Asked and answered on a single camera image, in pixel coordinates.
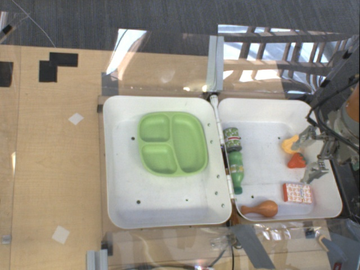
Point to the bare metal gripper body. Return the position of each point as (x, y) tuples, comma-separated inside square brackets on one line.
[(347, 143)]

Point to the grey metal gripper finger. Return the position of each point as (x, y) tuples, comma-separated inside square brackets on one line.
[(306, 136), (315, 171)]

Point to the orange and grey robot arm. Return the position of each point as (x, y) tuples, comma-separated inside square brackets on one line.
[(355, 100)]

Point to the red strawberry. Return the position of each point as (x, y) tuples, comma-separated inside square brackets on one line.
[(296, 162)]

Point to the yellow curved toy food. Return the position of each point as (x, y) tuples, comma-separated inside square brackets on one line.
[(287, 145)]

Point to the orange and white carton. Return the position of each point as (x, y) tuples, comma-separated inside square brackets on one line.
[(297, 193)]

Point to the white plastic tray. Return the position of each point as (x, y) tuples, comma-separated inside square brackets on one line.
[(264, 167), (168, 201)]

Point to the brown chicken drumstick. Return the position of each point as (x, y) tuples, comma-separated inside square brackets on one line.
[(265, 208)]

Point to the green can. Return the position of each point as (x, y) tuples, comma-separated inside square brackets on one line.
[(232, 139)]

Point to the green bottle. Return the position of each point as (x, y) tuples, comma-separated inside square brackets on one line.
[(236, 169)]

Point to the green divided plate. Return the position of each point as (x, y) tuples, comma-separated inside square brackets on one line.
[(173, 143)]

